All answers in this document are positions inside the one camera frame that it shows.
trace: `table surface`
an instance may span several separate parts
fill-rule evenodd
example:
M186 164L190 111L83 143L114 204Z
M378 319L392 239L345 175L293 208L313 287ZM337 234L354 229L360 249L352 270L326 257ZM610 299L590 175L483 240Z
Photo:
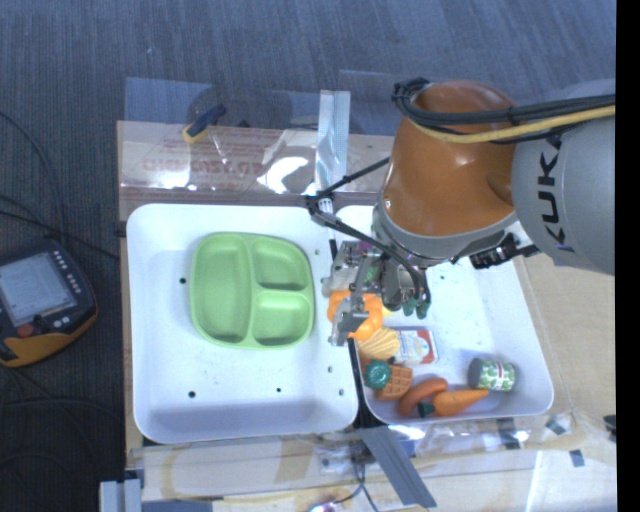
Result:
M185 188L150 188L144 180L127 183L131 169L140 162L139 155L144 154L147 159L166 158L161 152L166 151L167 134L173 137L176 133L171 128L150 123L119 123L121 221L126 221L135 208L149 202L211 200L211 194L193 193ZM147 135L141 139L132 133ZM380 160L389 154L391 144L389 137L350 137L350 167L358 170ZM207 148L203 146L200 150L206 153ZM359 192L375 190L382 172L384 170L371 175L369 181L361 181L358 184L361 188L351 189L352 197L360 198ZM243 186L241 200L254 202L256 198L265 198L265 207L272 200L286 202L300 197L299 194L297 198L296 194L265 197L264 191L254 195L246 193L250 188L246 183ZM224 199L223 195L217 195L214 201ZM239 196L233 196L232 200L239 200ZM349 443L349 433L337 434L335 440L323 439L322 442L307 438L265 438L186 446L143 446L132 413L130 305L124 239L121 252L126 442L129 465L144 467L143 499L197 500L202 496L217 496L224 499L215 501L216 511L257 511L267 505L274 510L298 511L346 497L355 490L357 483L348 459L340 451L345 442ZM442 510L570 511L585 507L615 510L616 443L604 421L605 417L616 414L615 278L557 267L545 255L518 258L514 263L552 373L556 399L550 414L532 421L515 422L513 430L527 438L519 444L520 449L506 449L504 443L499 442L499 432L485 430L470 436L474 440L471 444L460 444L464 436L456 436L459 433L456 429L462 427L454 423L447 426L447 432L428 432L416 445L412 462ZM458 445L450 441L439 444L447 436L453 436ZM333 461L333 465L327 467L327 460ZM375 463L370 465L366 485L380 510L406 509ZM369 510L362 492L344 506Z

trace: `green can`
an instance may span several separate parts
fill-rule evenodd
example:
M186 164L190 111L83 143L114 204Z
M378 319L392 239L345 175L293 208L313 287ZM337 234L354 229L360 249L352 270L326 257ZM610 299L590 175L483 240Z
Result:
M474 358L467 373L469 387L491 391L511 391L516 383L516 369L512 363Z

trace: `green dish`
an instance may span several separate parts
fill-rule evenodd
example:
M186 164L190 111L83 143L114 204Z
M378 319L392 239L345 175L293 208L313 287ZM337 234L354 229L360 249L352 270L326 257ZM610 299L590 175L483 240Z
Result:
M218 345L290 347L313 325L311 267L292 242L266 235L215 233L193 256L192 321Z

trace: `dark gray floor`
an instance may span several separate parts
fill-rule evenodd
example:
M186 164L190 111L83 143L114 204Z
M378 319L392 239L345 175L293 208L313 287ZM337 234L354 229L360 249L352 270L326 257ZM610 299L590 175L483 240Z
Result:
M123 430L110 415L21 399L47 396L28 377L50 396L122 414L116 121L153 119L156 107L168 108L126 106L127 79L212 84L229 101L251 88L312 97L320 89L352 89L366 103L364 89L388 86L391 93L386 76L465 78L525 103L616 75L615 0L1 4L0 111L34 137L52 176L24 134L0 118L0 197L54 226L61 200L64 229L100 248L68 244L95 288L97 324L51 359L20 372L0 368L2 511L97 510L97 482L123 477ZM276 127L281 120L270 115L278 112L261 122ZM395 129L375 112L361 116L367 133ZM0 211L28 216L6 199ZM0 215L0 254L45 233Z

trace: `device screen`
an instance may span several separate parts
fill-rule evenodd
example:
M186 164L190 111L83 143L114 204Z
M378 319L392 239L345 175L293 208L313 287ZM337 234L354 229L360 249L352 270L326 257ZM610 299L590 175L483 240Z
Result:
M46 252L0 266L0 297L16 327L77 304Z

